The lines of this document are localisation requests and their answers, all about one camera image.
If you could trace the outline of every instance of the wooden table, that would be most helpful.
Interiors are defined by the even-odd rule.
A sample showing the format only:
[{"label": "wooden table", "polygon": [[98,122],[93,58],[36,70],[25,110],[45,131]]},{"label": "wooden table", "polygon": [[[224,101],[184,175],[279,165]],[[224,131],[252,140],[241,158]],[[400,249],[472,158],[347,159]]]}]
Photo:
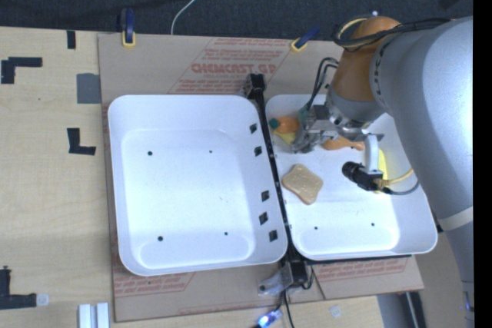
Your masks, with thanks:
[{"label": "wooden table", "polygon": [[[0,310],[0,327],[76,326],[79,304],[108,302],[111,255],[101,105],[78,104],[76,75],[98,74],[97,33],[0,28],[0,59],[41,57],[41,68],[16,68],[0,84],[0,265],[12,269],[12,294],[47,293],[49,305]],[[69,154],[68,128],[94,156]],[[330,308],[338,306],[336,317]],[[180,316],[124,327],[227,327],[256,324],[264,310]],[[376,297],[291,306],[302,327],[382,327]],[[275,326],[289,327],[286,317]]]}]

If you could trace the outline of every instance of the black cable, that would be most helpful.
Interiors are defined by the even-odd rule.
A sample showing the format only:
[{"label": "black cable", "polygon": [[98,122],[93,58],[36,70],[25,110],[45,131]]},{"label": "black cable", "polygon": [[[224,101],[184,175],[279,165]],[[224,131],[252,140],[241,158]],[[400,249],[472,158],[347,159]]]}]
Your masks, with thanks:
[{"label": "black cable", "polygon": [[282,301],[284,300],[284,294],[281,293],[280,296],[278,297],[278,305],[277,307],[274,309],[274,312],[276,312],[277,310],[279,310],[281,307],[282,307]]},{"label": "black cable", "polygon": [[417,181],[417,183],[411,189],[409,189],[407,191],[393,191],[389,187],[384,187],[382,191],[383,191],[383,193],[394,195],[394,196],[404,196],[404,195],[407,195],[407,194],[410,194],[410,193],[413,193],[414,191],[416,191],[416,189],[418,189],[419,185],[420,184]]},{"label": "black cable", "polygon": [[392,29],[379,31],[372,35],[367,35],[359,38],[349,38],[343,39],[341,36],[343,35],[347,26],[353,26],[362,23],[367,18],[353,18],[350,21],[345,22],[341,28],[336,32],[335,37],[333,39],[334,43],[340,45],[345,48],[347,51],[355,52],[359,49],[363,48],[366,45],[370,45],[375,43],[376,41],[381,40],[382,38],[392,35],[395,33],[404,33],[408,31],[418,31],[418,30],[426,30],[432,29],[443,23],[449,22],[450,19],[447,18],[430,18],[424,19],[422,21],[408,22],[395,26]]},{"label": "black cable", "polygon": [[311,288],[311,286],[313,285],[313,282],[314,282],[314,269],[313,269],[313,267],[311,267],[311,275],[309,277],[309,282],[307,283],[307,286],[305,286],[304,284],[302,284],[301,287],[304,290],[309,290]]},{"label": "black cable", "polygon": [[316,95],[318,92],[321,90],[323,87],[324,79],[326,78],[326,73],[328,68],[337,68],[338,66],[338,61],[337,59],[334,58],[324,58],[321,60],[319,66],[317,67],[317,73],[316,73],[316,79],[314,80],[314,87],[313,87],[313,92],[311,93],[311,98],[305,105],[306,111],[309,111],[311,109],[311,105],[313,104],[314,99],[316,98]]},{"label": "black cable", "polygon": [[294,323],[292,323],[292,316],[291,316],[291,310],[289,309],[289,302],[287,301],[287,290],[284,290],[284,301],[285,301],[285,308],[287,309],[287,316],[289,318],[289,323],[291,323],[292,328],[295,328]]}]

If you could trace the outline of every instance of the yellow clamp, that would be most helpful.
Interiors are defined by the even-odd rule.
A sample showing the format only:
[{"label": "yellow clamp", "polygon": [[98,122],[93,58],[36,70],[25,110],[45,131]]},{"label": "yellow clamp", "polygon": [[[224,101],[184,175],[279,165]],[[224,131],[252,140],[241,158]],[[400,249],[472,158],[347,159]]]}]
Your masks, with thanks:
[{"label": "yellow clamp", "polygon": [[295,45],[298,43],[299,40],[301,40],[301,38],[300,37],[297,37],[295,40],[292,41],[292,43],[291,43],[291,51],[298,53],[298,52],[301,52],[303,49],[305,49],[308,46],[308,44],[306,42],[301,47],[299,47],[299,48],[296,47]]},{"label": "yellow clamp", "polygon": [[131,33],[131,42],[126,42],[125,40],[125,31],[121,32],[121,43],[125,48],[133,48],[135,44],[137,43],[137,35],[135,32]]}]

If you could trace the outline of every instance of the white tape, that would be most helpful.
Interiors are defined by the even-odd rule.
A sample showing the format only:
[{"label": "white tape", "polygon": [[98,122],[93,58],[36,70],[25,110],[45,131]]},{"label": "white tape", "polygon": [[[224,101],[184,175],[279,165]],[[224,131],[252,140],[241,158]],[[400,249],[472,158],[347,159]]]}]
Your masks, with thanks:
[{"label": "white tape", "polygon": [[98,303],[96,305],[98,314],[98,328],[109,328],[109,306],[107,303]]},{"label": "white tape", "polygon": [[338,317],[341,316],[341,309],[338,305],[332,306],[330,308],[330,313],[334,319],[337,319]]},{"label": "white tape", "polygon": [[47,306],[49,305],[49,295],[48,294],[38,294],[36,296],[37,306]]},{"label": "white tape", "polygon": [[453,216],[446,217],[444,219],[438,219],[440,227],[444,231],[455,230],[458,227],[464,226],[474,221],[474,206],[462,210]]}]

